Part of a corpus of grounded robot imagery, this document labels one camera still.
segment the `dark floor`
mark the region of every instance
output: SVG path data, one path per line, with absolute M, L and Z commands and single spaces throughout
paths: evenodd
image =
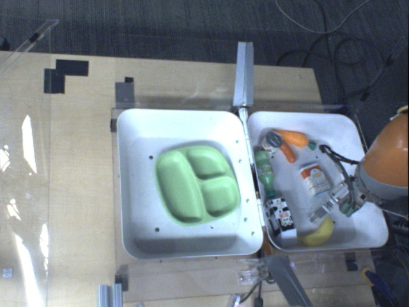
M 324 31 L 364 1 L 279 3 L 298 22 Z M 313 68 L 325 104 L 343 103 L 354 112 L 360 95 L 346 95 L 369 86 L 358 119 L 370 145 L 408 103 L 408 4 L 368 2 L 340 31 L 323 36 L 304 64 L 300 51 L 309 51 L 320 35 L 286 19 L 275 0 L 0 0 L 0 35 L 16 49 L 38 20 L 59 19 L 50 47 L 55 53 L 221 63 L 235 63 L 237 42 L 252 41 L 258 65 Z M 391 53 L 396 60 L 385 68 Z

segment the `orange carrot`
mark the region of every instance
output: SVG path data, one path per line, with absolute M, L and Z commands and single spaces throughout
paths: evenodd
M 286 156 L 287 161 L 290 164 L 293 164 L 296 161 L 297 158 L 295 157 L 295 154 L 286 142 L 282 143 L 280 150 L 283 152 L 284 156 Z
M 291 143 L 292 145 L 300 146 L 300 147 L 308 145 L 309 140 L 302 133 L 295 132 L 293 130 L 274 130 L 274 132 L 277 132 L 278 134 L 280 134 L 284 141 L 287 141 L 288 143 Z

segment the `white plastic container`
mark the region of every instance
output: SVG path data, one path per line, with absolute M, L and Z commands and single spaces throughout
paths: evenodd
M 364 156 L 355 125 L 336 114 L 257 112 L 249 118 L 250 140 L 255 148 L 272 128 L 297 130 L 310 139 L 330 145 L 351 159 Z M 219 149 L 235 173 L 240 206 L 216 221 L 197 226 L 175 223 L 164 210 L 154 175 L 155 159 L 163 152 L 187 145 L 205 144 Z M 121 182 L 121 223 L 123 245 L 135 258 L 178 258 L 222 255 L 250 255 L 263 242 L 263 211 L 254 189 L 245 134 L 240 119 L 225 111 L 175 111 L 129 109 L 118 118 L 118 147 Z M 331 184 L 342 177 L 318 148 L 300 153 L 288 164 L 281 152 L 272 163 L 275 187 L 284 196 L 297 231 L 309 230 L 307 215 L 324 202 L 308 197 L 298 169 L 318 161 Z M 349 174 L 355 167 L 346 166 Z M 344 250 L 374 248 L 385 244 L 388 230 L 382 211 L 366 203 L 347 218 L 336 211 L 334 232 L 326 244 L 285 247 L 286 251 Z M 272 242 L 284 249 L 274 238 Z

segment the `wooden surface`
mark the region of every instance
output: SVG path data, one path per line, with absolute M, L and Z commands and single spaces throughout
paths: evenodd
M 88 60 L 89 75 L 67 76 L 65 94 L 50 98 L 48 306 L 96 306 L 98 285 L 112 285 L 116 272 L 118 243 L 115 240 L 109 127 L 115 82 L 123 82 L 125 77 L 134 78 L 137 107 L 177 107 L 180 104 L 182 107 L 195 104 L 209 108 L 228 107 L 233 96 L 235 65 L 29 54 L 14 66 L 15 73 L 24 74 L 24 78 L 8 79 L 12 85 L 20 85 L 24 80 L 24 83 L 31 83 L 26 85 L 33 90 L 42 90 L 42 69 L 54 68 L 56 59 Z M 256 103 L 321 102 L 313 71 L 309 69 L 255 67 L 254 91 Z M 371 266 L 366 253 L 359 258 L 360 266 Z M 234 258 L 227 259 L 225 265 L 229 263 L 238 265 Z M 183 272 L 173 267 L 164 272 L 163 265 L 167 262 L 158 264 L 159 261 L 155 265 L 139 266 L 147 271 L 146 275 L 138 274 L 140 278 L 135 279 L 134 283 L 140 281 L 143 286 L 136 288 L 134 293 L 145 297 L 127 293 L 125 298 L 129 303 L 125 306 L 133 307 L 141 300 L 145 307 L 225 306 L 230 293 L 237 290 L 244 293 L 249 289 L 239 287 L 237 282 L 231 283 L 236 278 L 236 270 L 229 274 L 215 271 L 204 278 L 209 281 L 212 276 L 219 277 L 217 283 L 226 279 L 225 286 L 218 284 L 214 291 L 217 295 L 212 292 L 211 283 L 195 283 L 198 278 L 191 278 L 193 286 L 212 296 L 156 301 L 155 298 L 181 297 L 192 292 L 189 287 L 181 288 L 183 282 L 176 285 L 179 275 L 185 281 Z M 359 276 L 344 268 L 339 265 L 332 273 L 332 280 L 326 279 L 318 269 L 312 275 L 301 272 L 299 277 L 316 306 L 374 306 L 369 287 Z M 200 268 L 195 269 L 194 274 L 200 276 Z M 164 279 L 173 284 L 168 286 L 168 292 Z M 265 306 L 286 306 L 277 285 L 264 290 L 268 291 L 263 295 Z M 5 299 L 5 306 L 20 306 L 22 298 L 15 298 L 15 293 L 2 292 L 0 301 L 2 299 Z

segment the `green plate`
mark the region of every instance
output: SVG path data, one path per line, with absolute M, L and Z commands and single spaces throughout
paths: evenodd
M 162 203 L 179 224 L 197 225 L 222 218 L 240 204 L 233 170 L 224 156 L 205 145 L 163 153 L 155 163 Z

